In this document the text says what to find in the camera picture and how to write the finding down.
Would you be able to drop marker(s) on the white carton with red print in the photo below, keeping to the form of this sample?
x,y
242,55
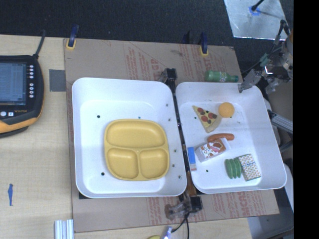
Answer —
x,y
211,150

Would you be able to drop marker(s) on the orange toy sausage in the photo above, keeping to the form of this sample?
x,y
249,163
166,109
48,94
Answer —
x,y
221,136

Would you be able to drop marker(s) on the white carton with orange dots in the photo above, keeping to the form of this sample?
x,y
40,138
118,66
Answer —
x,y
250,168

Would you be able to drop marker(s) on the yellow divided plate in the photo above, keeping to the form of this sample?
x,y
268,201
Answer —
x,y
135,133

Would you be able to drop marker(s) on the green plastic bottle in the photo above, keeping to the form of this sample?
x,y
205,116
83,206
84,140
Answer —
x,y
219,76

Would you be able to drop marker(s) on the thin black and white rod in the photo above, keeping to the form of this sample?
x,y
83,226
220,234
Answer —
x,y
180,128

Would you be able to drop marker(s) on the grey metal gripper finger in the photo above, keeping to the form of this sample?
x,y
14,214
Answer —
x,y
271,86
249,81

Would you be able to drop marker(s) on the green ribbed toy vegetable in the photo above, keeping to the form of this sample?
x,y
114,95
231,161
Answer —
x,y
233,168

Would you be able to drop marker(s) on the blue and white packet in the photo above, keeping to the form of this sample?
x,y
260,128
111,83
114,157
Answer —
x,y
192,157

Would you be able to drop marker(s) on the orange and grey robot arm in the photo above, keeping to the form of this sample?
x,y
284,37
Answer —
x,y
291,40

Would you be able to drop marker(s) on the toy pizza slice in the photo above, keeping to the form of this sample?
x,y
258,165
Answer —
x,y
205,117

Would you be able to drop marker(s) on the orange toy ball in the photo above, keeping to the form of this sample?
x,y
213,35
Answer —
x,y
226,109

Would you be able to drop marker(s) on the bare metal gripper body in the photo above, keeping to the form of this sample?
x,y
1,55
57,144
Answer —
x,y
280,72

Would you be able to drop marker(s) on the white plastic tray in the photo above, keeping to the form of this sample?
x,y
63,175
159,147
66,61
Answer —
x,y
259,138
89,133

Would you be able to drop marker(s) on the yellow banana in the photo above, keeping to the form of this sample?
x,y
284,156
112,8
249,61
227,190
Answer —
x,y
153,237

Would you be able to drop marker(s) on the brown cardboard board red print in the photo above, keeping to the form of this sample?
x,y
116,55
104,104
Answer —
x,y
104,58

